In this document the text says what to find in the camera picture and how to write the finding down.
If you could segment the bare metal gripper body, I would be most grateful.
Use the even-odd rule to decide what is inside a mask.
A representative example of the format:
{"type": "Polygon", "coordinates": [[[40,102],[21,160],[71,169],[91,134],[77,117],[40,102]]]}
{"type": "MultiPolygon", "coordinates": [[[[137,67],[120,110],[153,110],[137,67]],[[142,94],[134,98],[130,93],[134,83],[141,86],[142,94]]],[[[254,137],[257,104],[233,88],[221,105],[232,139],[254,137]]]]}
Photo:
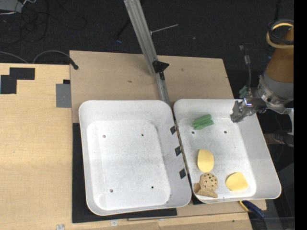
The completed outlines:
{"type": "Polygon", "coordinates": [[[283,99],[269,90],[248,89],[242,100],[242,113],[253,115],[264,113],[267,109],[270,109],[281,115],[287,115],[292,111],[292,108],[285,107],[288,102],[290,100],[283,99]]]}

